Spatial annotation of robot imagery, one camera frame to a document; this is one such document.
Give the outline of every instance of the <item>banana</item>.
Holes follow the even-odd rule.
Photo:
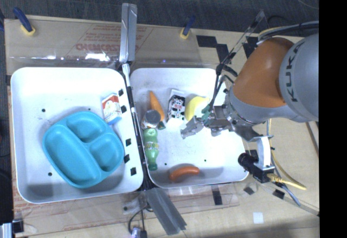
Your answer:
[[[196,109],[198,107],[201,107],[204,102],[208,102],[209,100],[210,99],[208,97],[201,97],[198,95],[196,97],[193,97],[185,107],[184,115],[186,120],[191,120],[195,114]]]

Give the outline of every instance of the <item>blue plate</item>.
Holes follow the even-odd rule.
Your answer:
[[[63,118],[47,130],[42,142],[54,169],[77,188],[100,183],[124,159],[119,137],[92,112],[76,112]]]

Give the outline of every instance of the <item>sausage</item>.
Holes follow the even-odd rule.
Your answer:
[[[199,172],[200,172],[200,169],[196,166],[183,166],[181,168],[174,170],[169,175],[169,178],[171,181],[176,181],[176,179],[182,175],[186,175],[186,174],[197,175],[199,174]]]

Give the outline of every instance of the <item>green bottle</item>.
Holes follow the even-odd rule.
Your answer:
[[[155,171],[158,168],[156,163],[159,154],[157,136],[158,132],[155,128],[147,128],[143,131],[145,154],[147,157],[148,169],[150,171]]]

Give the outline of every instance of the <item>metal can lid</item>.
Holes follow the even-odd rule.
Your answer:
[[[145,120],[150,124],[157,124],[160,122],[160,114],[157,110],[148,110],[145,114]]]

